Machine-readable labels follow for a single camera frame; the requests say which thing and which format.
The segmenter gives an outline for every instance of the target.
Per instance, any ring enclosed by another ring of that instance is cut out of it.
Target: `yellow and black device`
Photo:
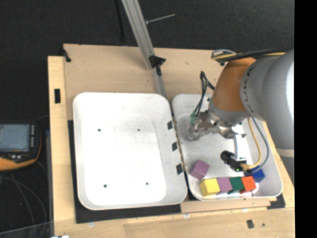
[[[0,120],[0,172],[13,171],[37,161],[42,146],[34,120]]]

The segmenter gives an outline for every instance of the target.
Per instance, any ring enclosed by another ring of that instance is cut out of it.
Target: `device screen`
[[[0,123],[0,151],[28,152],[30,149],[29,124]]]

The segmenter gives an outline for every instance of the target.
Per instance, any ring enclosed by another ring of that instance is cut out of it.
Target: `empty white tray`
[[[201,111],[208,109],[208,101],[211,95],[206,95],[204,98],[203,106]],[[256,183],[257,189],[253,193],[233,193],[233,194],[219,194],[203,197],[199,183],[200,180],[191,176],[189,172],[191,171],[194,163],[200,159],[207,164],[209,164],[208,172],[205,176],[208,178],[220,178],[220,177],[242,177],[243,172],[235,172],[229,165],[225,164],[220,158],[222,151],[227,150],[230,152],[235,152],[233,139],[225,139],[220,134],[207,134],[200,137],[198,140],[191,141],[188,139],[188,132],[190,126],[190,114],[195,109],[201,98],[200,94],[181,94],[173,99],[172,106],[174,110],[174,116],[177,124],[177,132],[181,144],[182,154],[184,164],[187,170],[189,189],[192,194],[201,201],[210,201],[215,199],[233,199],[241,197],[276,197],[283,189],[282,179],[280,177],[278,168],[275,163],[272,150],[270,149],[270,154],[268,156],[267,162],[263,165],[262,170],[265,174],[265,178],[260,182]],[[257,122],[259,127],[262,129],[265,135],[264,127],[262,121]],[[258,150],[254,140],[252,138],[248,122],[245,119],[242,125],[238,125],[236,128],[240,133],[246,133],[247,136],[244,138],[246,144],[246,151],[244,157],[247,158],[248,164],[250,160],[255,162],[258,159]],[[256,130],[254,126],[254,131],[259,139],[259,144],[262,149],[263,158],[266,157],[266,146],[265,142],[262,140],[260,133]]]
[[[171,205],[187,195],[170,105],[158,94],[73,102],[78,197],[91,210]]]

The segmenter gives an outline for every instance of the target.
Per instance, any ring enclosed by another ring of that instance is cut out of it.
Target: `black connector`
[[[237,161],[232,158],[233,156],[234,154],[229,151],[223,151],[220,155],[224,163],[228,164],[234,171],[236,172],[243,171],[241,164],[245,164],[247,161],[246,160]]]

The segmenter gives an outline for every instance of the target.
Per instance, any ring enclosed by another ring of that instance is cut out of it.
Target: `aluminum profile beam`
[[[130,25],[132,27],[134,37],[138,43],[141,50],[144,63],[147,69],[152,69],[150,63],[150,57],[155,56],[153,45],[150,39],[150,35],[144,20],[140,4],[138,0],[121,0],[124,9],[127,13]],[[157,93],[166,97],[166,92],[164,88],[164,83],[162,76],[158,74],[157,70],[152,69],[154,81],[157,89]]]

